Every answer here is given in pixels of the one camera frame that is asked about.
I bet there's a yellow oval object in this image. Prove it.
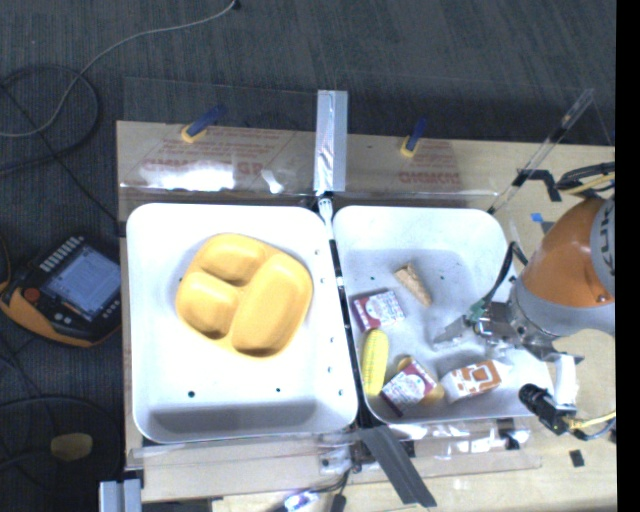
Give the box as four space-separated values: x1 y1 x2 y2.
49 431 95 462

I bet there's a tan pizza slice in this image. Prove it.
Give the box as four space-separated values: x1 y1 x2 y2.
393 261 434 308

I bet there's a yellow divided plate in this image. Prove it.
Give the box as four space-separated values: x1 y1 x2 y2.
174 232 315 359

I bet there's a black cylinder on white bracket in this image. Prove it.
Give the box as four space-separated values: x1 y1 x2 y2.
518 351 582 435

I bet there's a yellow corn cob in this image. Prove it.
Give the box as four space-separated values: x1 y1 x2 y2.
360 327 391 399

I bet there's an orange and white carton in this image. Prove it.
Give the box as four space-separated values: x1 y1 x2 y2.
439 359 504 405

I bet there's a red and white carton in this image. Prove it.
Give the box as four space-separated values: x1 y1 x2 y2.
351 288 408 334
379 360 437 417

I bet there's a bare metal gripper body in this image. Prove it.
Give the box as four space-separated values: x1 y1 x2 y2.
468 299 539 357

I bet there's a brown cardboard board red print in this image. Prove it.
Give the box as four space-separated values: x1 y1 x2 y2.
115 119 544 504

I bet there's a white plastic tray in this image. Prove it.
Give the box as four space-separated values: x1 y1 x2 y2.
331 204 556 426
124 201 360 445

